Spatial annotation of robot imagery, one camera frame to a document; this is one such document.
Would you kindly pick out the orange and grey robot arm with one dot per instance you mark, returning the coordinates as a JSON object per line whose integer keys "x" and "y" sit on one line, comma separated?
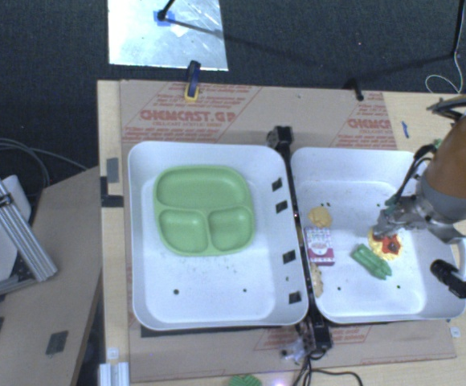
{"x": 460, "y": 163}

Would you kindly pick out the yellow toy pizza slice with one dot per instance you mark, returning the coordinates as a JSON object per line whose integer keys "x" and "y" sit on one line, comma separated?
{"x": 389, "y": 248}

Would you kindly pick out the white plastic tray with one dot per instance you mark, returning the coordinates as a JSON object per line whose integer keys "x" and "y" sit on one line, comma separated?
{"x": 217, "y": 288}
{"x": 361, "y": 300}

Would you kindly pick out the green toy asparagus bundle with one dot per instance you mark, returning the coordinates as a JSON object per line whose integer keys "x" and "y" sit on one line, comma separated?
{"x": 371, "y": 260}

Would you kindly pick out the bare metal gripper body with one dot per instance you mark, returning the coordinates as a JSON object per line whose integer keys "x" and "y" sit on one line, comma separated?
{"x": 405, "y": 211}

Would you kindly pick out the green divided plate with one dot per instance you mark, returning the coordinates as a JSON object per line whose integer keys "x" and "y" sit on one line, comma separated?
{"x": 203, "y": 199}

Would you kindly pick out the thin black rod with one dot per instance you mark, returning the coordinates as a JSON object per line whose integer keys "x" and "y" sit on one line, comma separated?
{"x": 297, "y": 223}

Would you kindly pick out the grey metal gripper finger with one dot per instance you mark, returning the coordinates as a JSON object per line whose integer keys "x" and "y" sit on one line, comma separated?
{"x": 392, "y": 231}
{"x": 378, "y": 231}

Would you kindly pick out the red and white carton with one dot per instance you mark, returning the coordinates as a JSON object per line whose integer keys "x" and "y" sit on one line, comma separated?
{"x": 319, "y": 245}

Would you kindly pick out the brown cardboard board red print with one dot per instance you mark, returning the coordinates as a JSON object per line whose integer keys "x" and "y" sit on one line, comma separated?
{"x": 257, "y": 111}

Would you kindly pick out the green ridged toy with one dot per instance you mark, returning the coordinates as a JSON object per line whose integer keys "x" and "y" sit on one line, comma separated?
{"x": 245, "y": 381}

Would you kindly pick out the black cylinder on white bracket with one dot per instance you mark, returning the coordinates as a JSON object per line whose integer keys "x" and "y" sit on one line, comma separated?
{"x": 452, "y": 276}

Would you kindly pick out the yellow toy biscuit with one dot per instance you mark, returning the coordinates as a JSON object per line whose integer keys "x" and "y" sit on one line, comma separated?
{"x": 320, "y": 216}

